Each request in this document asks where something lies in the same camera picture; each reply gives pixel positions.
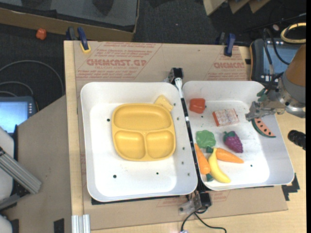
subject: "white tray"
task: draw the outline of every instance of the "white tray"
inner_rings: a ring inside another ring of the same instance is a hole
[[[164,95],[174,105],[174,154],[161,161],[136,162],[115,151],[112,113],[125,103],[154,103]],[[169,83],[93,82],[81,90],[86,147],[86,178],[90,195],[98,201],[118,201],[190,194],[197,175],[180,96]]]
[[[234,130],[243,144],[244,152],[235,154],[244,160],[243,164],[219,161],[219,167],[231,178],[231,183],[216,180],[207,182],[201,175],[205,186],[211,190],[227,190],[288,184],[294,178],[294,170],[286,146],[279,130],[276,117],[265,116],[267,127],[276,135],[268,138],[260,135],[245,119],[252,101],[263,86],[253,81],[190,81],[184,84],[183,93],[188,108],[192,136],[195,142],[197,131],[213,132],[216,147],[228,149],[223,143],[223,132]],[[189,110],[190,100],[204,98],[206,109],[203,114]],[[239,118],[238,124],[217,127],[212,116],[213,111],[234,108]]]

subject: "yellow plate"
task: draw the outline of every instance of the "yellow plate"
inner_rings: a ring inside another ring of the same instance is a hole
[[[151,103],[117,107],[112,115],[112,138],[117,153],[131,161],[163,160],[176,146],[171,113]]]

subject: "clamp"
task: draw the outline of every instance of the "clamp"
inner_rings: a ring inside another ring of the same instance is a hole
[[[233,48],[234,41],[235,41],[235,35],[233,33],[230,33],[228,35],[227,46],[225,47],[225,51],[224,51],[225,56],[229,56],[229,57],[232,56],[232,48]]]
[[[66,31],[66,39],[72,40],[72,41],[80,40],[81,41],[80,46],[81,46],[82,51],[84,53],[90,52],[91,47],[90,47],[89,43],[87,42],[86,34],[85,34],[83,28],[78,27],[77,31],[78,31],[79,37],[76,37],[73,27],[68,27],[68,29]]]

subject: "toy banana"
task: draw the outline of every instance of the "toy banana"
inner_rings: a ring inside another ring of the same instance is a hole
[[[210,165],[210,173],[214,177],[215,180],[221,183],[230,183],[230,178],[220,170],[217,157],[216,157],[216,150],[217,148],[213,149],[213,153],[208,158],[208,163]]]

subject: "watermelon slice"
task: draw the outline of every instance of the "watermelon slice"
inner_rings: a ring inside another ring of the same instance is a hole
[[[267,127],[267,125],[262,121],[261,118],[252,119],[252,124],[255,130],[266,137],[274,138],[276,137]]]

